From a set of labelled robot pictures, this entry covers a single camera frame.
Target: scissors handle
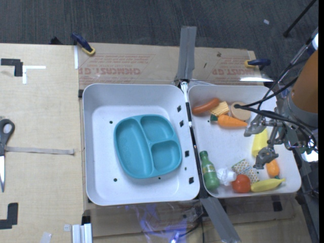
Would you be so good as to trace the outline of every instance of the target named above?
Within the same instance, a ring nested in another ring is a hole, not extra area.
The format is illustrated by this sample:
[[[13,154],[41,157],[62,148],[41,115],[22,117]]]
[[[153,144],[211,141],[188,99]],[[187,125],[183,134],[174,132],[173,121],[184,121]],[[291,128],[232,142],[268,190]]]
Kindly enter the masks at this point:
[[[11,126],[11,129],[6,133],[4,131],[4,128],[7,124]],[[9,137],[11,136],[11,134],[13,134],[14,130],[15,130],[15,125],[11,120],[9,119],[0,120],[0,144],[2,144],[3,147],[6,145],[7,141],[9,140]]]

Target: toy hot dog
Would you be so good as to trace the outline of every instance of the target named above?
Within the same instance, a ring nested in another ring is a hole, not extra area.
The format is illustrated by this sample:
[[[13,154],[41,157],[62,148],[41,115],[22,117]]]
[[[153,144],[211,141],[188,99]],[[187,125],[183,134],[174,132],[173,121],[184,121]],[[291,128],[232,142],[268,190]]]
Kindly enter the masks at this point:
[[[209,102],[203,104],[203,105],[200,105],[200,106],[196,106],[194,107],[191,112],[192,114],[194,115],[198,115],[198,114],[201,114],[205,111],[208,111],[216,106],[219,105],[219,99],[218,98],[213,98],[212,100],[210,100]]]

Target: orange carrot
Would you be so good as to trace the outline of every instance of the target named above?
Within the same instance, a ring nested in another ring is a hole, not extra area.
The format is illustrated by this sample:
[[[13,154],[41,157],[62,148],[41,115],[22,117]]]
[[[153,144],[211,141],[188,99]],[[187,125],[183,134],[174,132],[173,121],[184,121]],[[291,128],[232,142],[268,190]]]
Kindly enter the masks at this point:
[[[270,163],[266,163],[265,166],[270,177],[276,177],[279,175],[279,166],[275,159]]]
[[[248,124],[245,121],[236,119],[234,117],[222,114],[218,117],[216,117],[215,115],[211,115],[211,121],[217,121],[219,126],[222,127],[245,127]]]
[[[193,108],[191,110],[191,112],[192,112],[192,114],[197,115],[197,114],[203,113],[205,111],[208,111],[218,105],[219,105],[219,99],[213,98],[212,100],[210,100],[209,102],[207,102],[203,105],[196,106],[195,108]]]

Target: bottle label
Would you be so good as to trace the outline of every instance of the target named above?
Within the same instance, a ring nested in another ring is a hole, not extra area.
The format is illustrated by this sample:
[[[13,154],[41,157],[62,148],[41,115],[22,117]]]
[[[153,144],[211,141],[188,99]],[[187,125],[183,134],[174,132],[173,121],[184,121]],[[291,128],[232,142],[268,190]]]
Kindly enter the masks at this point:
[[[210,172],[216,172],[214,165],[207,164],[202,168],[202,174],[210,173]]]

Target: divided blue plate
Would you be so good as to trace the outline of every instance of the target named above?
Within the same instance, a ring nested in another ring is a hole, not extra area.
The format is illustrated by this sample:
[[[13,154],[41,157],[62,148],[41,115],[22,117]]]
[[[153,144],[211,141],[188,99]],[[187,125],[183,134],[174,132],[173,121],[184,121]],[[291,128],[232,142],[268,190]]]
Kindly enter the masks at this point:
[[[124,171],[134,178],[150,178],[176,169],[182,160],[179,139],[168,119],[145,114],[121,120],[114,144]]]

